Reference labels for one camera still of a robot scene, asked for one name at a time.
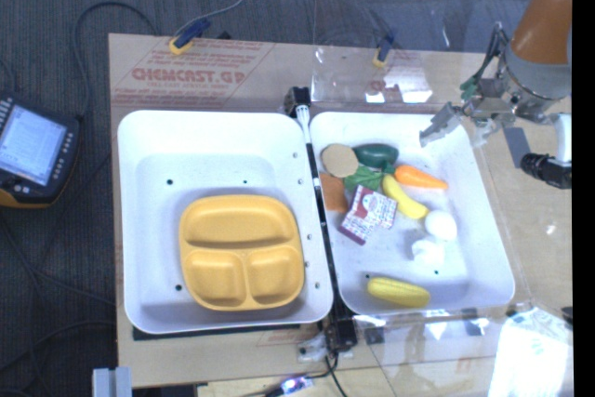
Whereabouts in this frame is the white egg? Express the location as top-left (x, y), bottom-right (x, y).
top-left (423, 209), bottom-right (459, 243)

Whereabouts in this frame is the tan round biscuit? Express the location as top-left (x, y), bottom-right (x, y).
top-left (320, 143), bottom-right (360, 179)

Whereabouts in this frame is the green toy lettuce leaf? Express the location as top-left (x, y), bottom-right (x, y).
top-left (343, 164), bottom-right (397, 192)

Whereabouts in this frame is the black cylinder on white bracket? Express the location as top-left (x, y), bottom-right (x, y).
top-left (520, 112), bottom-right (574, 191)

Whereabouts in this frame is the thin black and white rod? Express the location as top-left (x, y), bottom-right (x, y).
top-left (295, 104), bottom-right (348, 326)

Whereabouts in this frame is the white plastic tray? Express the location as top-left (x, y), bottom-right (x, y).
top-left (309, 110), bottom-right (517, 318)
top-left (116, 109), bottom-right (335, 336)

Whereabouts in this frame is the brown cardboard board red print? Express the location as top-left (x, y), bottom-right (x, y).
top-left (107, 32), bottom-right (574, 390)

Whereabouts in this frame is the white toy garlic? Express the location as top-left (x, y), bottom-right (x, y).
top-left (410, 237), bottom-right (447, 267)

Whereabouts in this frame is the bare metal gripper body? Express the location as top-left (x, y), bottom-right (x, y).
top-left (460, 78), bottom-right (562, 126)

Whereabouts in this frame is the yellow corn cob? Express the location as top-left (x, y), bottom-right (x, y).
top-left (366, 276), bottom-right (431, 310)

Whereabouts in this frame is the black block with thin wires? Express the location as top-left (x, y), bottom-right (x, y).
top-left (324, 316), bottom-right (360, 353)
top-left (284, 86), bottom-right (312, 117)

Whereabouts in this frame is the yellow banana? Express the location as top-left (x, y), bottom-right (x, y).
top-left (381, 173), bottom-right (430, 220)

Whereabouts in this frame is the red and white carton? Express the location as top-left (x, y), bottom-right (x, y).
top-left (338, 183), bottom-right (400, 246)

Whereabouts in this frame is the dark green toy vegetable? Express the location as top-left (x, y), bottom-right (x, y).
top-left (351, 143), bottom-right (401, 170)

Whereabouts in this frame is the orange toy bread slice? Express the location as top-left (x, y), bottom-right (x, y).
top-left (318, 172), bottom-right (350, 215)

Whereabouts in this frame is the yellow divided plate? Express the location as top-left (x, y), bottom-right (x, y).
top-left (178, 193), bottom-right (307, 312)

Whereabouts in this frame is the orange carrot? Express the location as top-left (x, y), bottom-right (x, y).
top-left (393, 164), bottom-right (450, 192)

